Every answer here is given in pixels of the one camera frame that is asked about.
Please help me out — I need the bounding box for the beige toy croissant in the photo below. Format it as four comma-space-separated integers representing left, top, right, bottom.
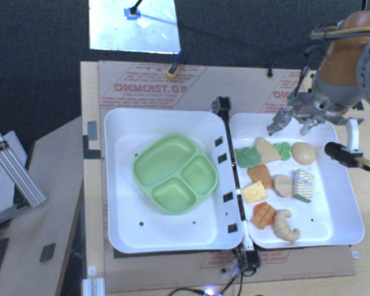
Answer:
272, 208, 301, 244

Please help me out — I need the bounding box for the green toy broccoli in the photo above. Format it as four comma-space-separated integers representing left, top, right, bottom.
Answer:
273, 141, 294, 162

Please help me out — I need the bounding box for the beige toy egg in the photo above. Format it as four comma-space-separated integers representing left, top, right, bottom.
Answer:
290, 141, 317, 165

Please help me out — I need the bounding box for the black cylinder on white bracket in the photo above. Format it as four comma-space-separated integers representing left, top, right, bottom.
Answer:
324, 118, 365, 168

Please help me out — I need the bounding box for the yellow toy cheese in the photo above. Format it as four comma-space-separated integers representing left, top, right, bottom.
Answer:
240, 180, 269, 205

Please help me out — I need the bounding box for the white plastic tray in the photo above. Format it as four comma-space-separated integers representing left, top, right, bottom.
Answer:
229, 112, 366, 250
103, 107, 245, 254

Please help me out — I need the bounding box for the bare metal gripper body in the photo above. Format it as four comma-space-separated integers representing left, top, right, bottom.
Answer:
291, 91, 350, 125

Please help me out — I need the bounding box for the orange toy bread slice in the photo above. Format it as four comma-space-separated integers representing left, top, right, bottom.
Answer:
247, 163, 275, 190

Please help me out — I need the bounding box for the white printed carton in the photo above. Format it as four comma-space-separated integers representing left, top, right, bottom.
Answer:
292, 168, 316, 204

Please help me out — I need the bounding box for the beige toy wedge slice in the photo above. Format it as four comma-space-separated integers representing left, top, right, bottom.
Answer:
255, 136, 282, 165

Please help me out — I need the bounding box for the green divided plate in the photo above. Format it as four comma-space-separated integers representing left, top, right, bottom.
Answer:
131, 133, 220, 216

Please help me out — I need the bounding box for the thin black and white rod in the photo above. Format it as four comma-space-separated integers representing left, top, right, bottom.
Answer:
221, 112, 252, 253

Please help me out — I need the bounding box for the brown cardboard board red print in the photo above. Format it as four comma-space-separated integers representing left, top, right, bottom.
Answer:
80, 60, 357, 293

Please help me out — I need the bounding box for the green toy lettuce leaf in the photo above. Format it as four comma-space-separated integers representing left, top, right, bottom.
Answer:
233, 146, 262, 169

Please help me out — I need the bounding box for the beige toy biscuit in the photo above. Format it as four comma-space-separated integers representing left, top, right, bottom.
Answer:
273, 174, 295, 198

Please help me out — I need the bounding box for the black block with thin wires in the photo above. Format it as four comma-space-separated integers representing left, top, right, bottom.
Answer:
211, 96, 232, 116
232, 247, 262, 271

